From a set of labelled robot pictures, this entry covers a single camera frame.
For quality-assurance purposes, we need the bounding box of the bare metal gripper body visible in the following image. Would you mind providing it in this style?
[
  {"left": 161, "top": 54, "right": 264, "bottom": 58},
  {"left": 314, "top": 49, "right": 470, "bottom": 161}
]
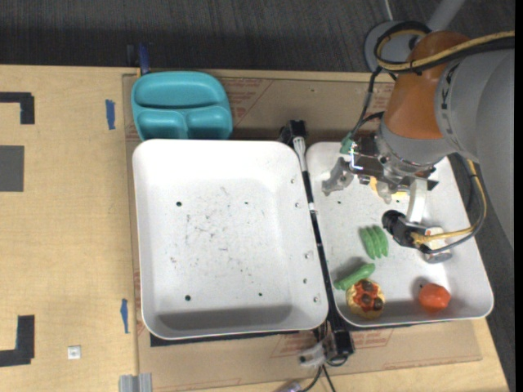
[{"left": 349, "top": 136, "right": 440, "bottom": 188}]

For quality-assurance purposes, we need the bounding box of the yellow toy food piece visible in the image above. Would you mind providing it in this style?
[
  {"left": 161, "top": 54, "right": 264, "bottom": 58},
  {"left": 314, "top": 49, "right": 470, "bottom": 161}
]
[{"left": 367, "top": 175, "right": 410, "bottom": 200}]

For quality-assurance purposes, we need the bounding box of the thin black and white rod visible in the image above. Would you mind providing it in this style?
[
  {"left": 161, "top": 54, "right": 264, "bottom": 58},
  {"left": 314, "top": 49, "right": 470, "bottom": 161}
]
[{"left": 292, "top": 136, "right": 341, "bottom": 334}]

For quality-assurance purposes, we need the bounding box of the green ribbed pea pod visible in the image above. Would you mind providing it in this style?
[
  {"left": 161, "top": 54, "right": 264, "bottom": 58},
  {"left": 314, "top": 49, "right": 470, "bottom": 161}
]
[{"left": 358, "top": 224, "right": 390, "bottom": 261}]

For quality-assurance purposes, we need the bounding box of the small white and silver can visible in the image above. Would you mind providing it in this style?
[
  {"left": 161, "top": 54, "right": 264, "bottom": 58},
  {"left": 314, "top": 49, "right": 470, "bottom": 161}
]
[{"left": 422, "top": 226, "right": 454, "bottom": 265}]

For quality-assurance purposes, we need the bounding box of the green toy cucumber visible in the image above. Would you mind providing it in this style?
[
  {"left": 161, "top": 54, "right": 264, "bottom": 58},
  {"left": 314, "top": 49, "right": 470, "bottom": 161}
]
[{"left": 333, "top": 262, "right": 377, "bottom": 292}]

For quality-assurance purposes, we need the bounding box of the white plastic tray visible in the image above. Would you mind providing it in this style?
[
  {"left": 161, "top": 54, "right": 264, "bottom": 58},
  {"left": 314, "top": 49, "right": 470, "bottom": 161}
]
[
  {"left": 305, "top": 140, "right": 495, "bottom": 328},
  {"left": 131, "top": 138, "right": 330, "bottom": 341}
]

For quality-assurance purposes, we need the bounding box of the brown cardboard board red print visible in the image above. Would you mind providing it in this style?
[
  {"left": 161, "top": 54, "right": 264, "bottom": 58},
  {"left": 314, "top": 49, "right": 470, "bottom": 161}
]
[{"left": 122, "top": 69, "right": 484, "bottom": 392}]

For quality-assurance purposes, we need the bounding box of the yellow and red pizza slice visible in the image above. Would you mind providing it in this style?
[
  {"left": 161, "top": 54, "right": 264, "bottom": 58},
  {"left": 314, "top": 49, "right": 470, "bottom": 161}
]
[{"left": 345, "top": 278, "right": 387, "bottom": 320}]

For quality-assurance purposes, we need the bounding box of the orange toy fruit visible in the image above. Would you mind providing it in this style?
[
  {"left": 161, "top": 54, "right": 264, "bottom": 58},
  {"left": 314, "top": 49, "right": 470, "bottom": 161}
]
[{"left": 418, "top": 282, "right": 453, "bottom": 314}]

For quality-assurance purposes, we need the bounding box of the blue divided plate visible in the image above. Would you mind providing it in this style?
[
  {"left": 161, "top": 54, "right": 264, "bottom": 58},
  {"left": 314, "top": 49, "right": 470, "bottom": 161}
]
[{"left": 130, "top": 70, "right": 235, "bottom": 141}]

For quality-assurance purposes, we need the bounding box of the grey pole with round base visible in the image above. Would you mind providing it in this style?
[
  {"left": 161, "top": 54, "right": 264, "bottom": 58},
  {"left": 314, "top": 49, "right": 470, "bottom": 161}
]
[{"left": 363, "top": 0, "right": 487, "bottom": 74}]

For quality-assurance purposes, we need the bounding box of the black cylinder on white bracket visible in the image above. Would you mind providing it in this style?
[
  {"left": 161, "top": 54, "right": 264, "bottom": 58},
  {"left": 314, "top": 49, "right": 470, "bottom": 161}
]
[{"left": 381, "top": 177, "right": 431, "bottom": 249}]

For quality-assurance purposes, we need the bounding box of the black block with thin wires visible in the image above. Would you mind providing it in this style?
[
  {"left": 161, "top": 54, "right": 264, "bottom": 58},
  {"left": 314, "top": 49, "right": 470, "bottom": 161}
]
[
  {"left": 322, "top": 327, "right": 356, "bottom": 363},
  {"left": 279, "top": 119, "right": 309, "bottom": 145}
]

